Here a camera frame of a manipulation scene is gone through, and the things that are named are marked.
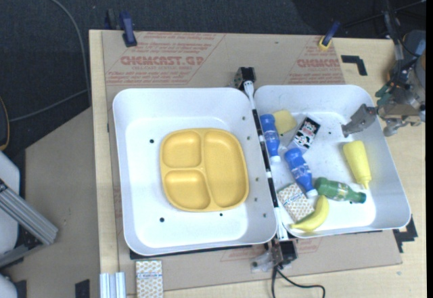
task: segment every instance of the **blue plastic bottle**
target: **blue plastic bottle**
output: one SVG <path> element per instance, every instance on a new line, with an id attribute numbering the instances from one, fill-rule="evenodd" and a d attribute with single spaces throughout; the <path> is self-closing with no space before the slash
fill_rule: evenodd
<path id="1" fill-rule="evenodd" d="M 298 185 L 304 189 L 308 198 L 317 196 L 317 190 L 313 186 L 311 171 L 309 166 L 302 157 L 302 152 L 298 148 L 288 150 L 284 158 L 289 164 L 290 171 Z"/>
<path id="2" fill-rule="evenodd" d="M 275 117 L 272 114 L 262 115 L 260 116 L 260 123 L 271 162 L 281 162 L 281 157 L 278 154 L 279 134 L 275 127 Z"/>

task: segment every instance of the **yellow bowl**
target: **yellow bowl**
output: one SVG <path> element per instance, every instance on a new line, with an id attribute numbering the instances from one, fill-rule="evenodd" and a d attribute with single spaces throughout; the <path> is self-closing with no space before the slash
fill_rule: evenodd
<path id="1" fill-rule="evenodd" d="M 242 204 L 248 173 L 237 138 L 222 129 L 183 129 L 160 147 L 162 185 L 169 202 L 186 211 L 222 211 Z"/>

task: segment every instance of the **patterned box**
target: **patterned box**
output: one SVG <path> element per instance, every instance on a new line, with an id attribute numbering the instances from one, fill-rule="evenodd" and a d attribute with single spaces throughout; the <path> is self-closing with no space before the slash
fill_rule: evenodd
<path id="1" fill-rule="evenodd" d="M 162 262 L 136 261 L 137 298 L 163 298 Z"/>
<path id="2" fill-rule="evenodd" d="M 314 208 L 297 184 L 289 185 L 279 191 L 277 195 L 295 223 L 314 211 Z"/>

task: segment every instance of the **banana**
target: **banana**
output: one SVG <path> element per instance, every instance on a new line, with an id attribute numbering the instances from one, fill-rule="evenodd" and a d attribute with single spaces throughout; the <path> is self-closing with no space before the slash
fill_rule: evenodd
<path id="1" fill-rule="evenodd" d="M 293 223 L 290 228 L 296 228 L 298 230 L 304 230 L 311 232 L 325 222 L 327 214 L 329 213 L 329 202 L 326 196 L 320 196 L 317 200 L 314 213 L 308 215 L 298 223 Z"/>

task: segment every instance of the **sponge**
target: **sponge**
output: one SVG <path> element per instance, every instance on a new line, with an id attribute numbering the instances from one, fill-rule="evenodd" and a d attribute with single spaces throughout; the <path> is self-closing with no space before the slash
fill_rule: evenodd
<path id="1" fill-rule="evenodd" d="M 297 126 L 297 122 L 288 110 L 279 110 L 273 113 L 275 118 L 275 127 L 279 134 L 288 132 Z"/>

